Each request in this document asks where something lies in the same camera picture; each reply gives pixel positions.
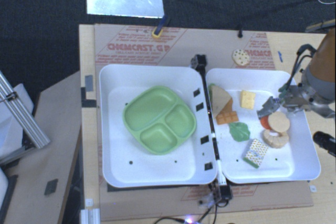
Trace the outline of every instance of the green plate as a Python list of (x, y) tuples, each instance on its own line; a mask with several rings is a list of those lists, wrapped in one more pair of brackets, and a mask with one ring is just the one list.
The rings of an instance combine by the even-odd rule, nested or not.
[(171, 89), (154, 86), (134, 98), (124, 109), (123, 122), (148, 151), (167, 154), (191, 136), (196, 118)]

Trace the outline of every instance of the robotic arm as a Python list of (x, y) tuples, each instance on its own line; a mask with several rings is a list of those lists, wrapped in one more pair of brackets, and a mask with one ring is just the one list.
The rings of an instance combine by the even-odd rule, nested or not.
[[(310, 54), (301, 57), (306, 50)], [(312, 59), (305, 70), (300, 70), (301, 82), (297, 86), (290, 85), (306, 57)], [(281, 105), (290, 112), (315, 111), (324, 118), (335, 118), (335, 111), (329, 108), (335, 101), (335, 28), (328, 32), (317, 50), (309, 44), (299, 48), (292, 74), (279, 92), (278, 98), (270, 97), (257, 112), (260, 119)]]

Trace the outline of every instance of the orange-brown cylinder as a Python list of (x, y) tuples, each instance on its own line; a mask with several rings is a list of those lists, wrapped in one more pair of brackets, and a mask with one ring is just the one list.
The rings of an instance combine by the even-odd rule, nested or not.
[(309, 69), (317, 79), (335, 82), (335, 28), (329, 30), (324, 37)]

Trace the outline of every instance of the yellow cheese toy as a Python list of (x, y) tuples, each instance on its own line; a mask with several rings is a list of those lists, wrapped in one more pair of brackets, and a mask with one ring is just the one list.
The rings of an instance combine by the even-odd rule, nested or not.
[(254, 92), (249, 91), (241, 91), (240, 93), (240, 106), (246, 109), (253, 109), (254, 107), (254, 99), (256, 94)]

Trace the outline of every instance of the beige round toy food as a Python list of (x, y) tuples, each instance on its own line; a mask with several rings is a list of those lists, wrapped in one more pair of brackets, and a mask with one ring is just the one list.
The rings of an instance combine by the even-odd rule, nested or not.
[(277, 111), (268, 116), (268, 124), (273, 131), (277, 133), (283, 133), (288, 131), (290, 121), (285, 114), (283, 114), (280, 111)]
[(234, 50), (232, 53), (232, 59), (239, 66), (245, 66), (250, 63), (250, 56), (244, 50)]
[(289, 141), (289, 136), (286, 132), (283, 133), (273, 133), (271, 134), (270, 130), (264, 130), (262, 136), (265, 142), (274, 148), (281, 148), (286, 145)]

